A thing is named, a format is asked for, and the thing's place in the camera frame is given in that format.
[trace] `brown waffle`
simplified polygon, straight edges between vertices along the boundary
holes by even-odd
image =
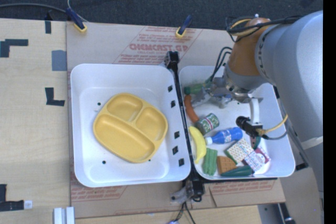
[[[232,169],[237,168],[237,166],[235,162],[229,157],[218,156],[217,157],[217,168],[218,168],[218,173],[221,175],[222,173],[226,171],[230,171]]]

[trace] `yellow plate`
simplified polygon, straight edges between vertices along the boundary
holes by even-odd
[[[132,162],[148,161],[168,130],[166,117],[145,100],[129,94],[113,96],[98,113],[93,133],[101,145]]]

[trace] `wooden surface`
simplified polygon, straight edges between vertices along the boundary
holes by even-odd
[[[32,200],[33,209],[0,212],[0,223],[52,223],[70,206],[67,72],[52,71],[51,52],[66,50],[65,23],[0,19],[0,41],[28,39],[0,58],[0,184],[6,200]],[[45,88],[65,106],[46,105]],[[77,219],[76,223],[168,223],[177,212]],[[257,206],[193,210],[196,223],[261,223]],[[187,213],[180,224],[191,223]]]

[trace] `white tray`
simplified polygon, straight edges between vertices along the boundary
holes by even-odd
[[[162,66],[82,64],[70,77],[72,135],[77,179],[88,187],[173,182],[191,170],[174,77]],[[168,132],[154,156],[129,163],[95,139],[92,125],[100,108],[115,94],[128,92],[158,108]]]
[[[185,86],[189,86],[195,83],[204,83],[204,81],[212,74],[214,67],[210,66],[187,66],[184,67],[179,74],[181,90]],[[216,74],[216,77],[221,77],[223,75],[224,68],[222,67]],[[278,102],[273,90],[272,85],[266,83],[259,87],[253,94],[253,97],[261,97],[263,100],[259,104],[260,109],[260,121],[264,125],[265,129],[274,127],[279,122],[281,122],[282,117]],[[251,117],[250,116],[250,105],[238,103],[237,101],[230,102],[227,107],[220,109],[218,103],[215,100],[209,100],[208,102],[196,106],[194,108],[196,114],[200,119],[207,116],[209,113],[214,113],[219,118],[219,127],[215,128],[206,136],[212,136],[216,134],[219,130],[235,127],[236,119],[239,116]],[[188,116],[186,115],[188,126],[193,125]],[[284,134],[285,127],[281,126],[275,131],[269,133],[271,137],[278,137]],[[243,132],[246,141],[250,142],[250,137]],[[195,145],[191,140],[192,152],[195,155]],[[224,150],[232,145],[233,142],[224,145],[212,144],[209,148],[218,150],[218,155],[225,156]],[[252,177],[248,178],[274,178],[274,177],[287,177],[290,176],[295,170],[295,159],[292,153],[292,149],[288,140],[285,136],[280,140],[264,140],[261,139],[259,144],[271,158],[265,167],[254,173]],[[242,179],[247,177],[221,177],[216,171],[214,176],[209,176],[203,173],[202,163],[200,161],[195,164],[197,172],[204,178],[208,180],[228,180],[228,179]]]

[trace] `blue clamp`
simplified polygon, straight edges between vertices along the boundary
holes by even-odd
[[[183,25],[180,26],[177,30],[176,30],[176,33],[175,33],[175,36],[177,38],[182,38],[186,32],[186,28],[189,27],[189,25],[191,24],[192,22],[192,17],[191,15],[188,15],[186,20],[184,21]]]
[[[85,32],[88,28],[85,24],[83,24],[80,17],[75,13],[71,8],[67,8],[65,10],[66,14],[71,18],[71,20],[74,22],[74,26],[80,31]]]

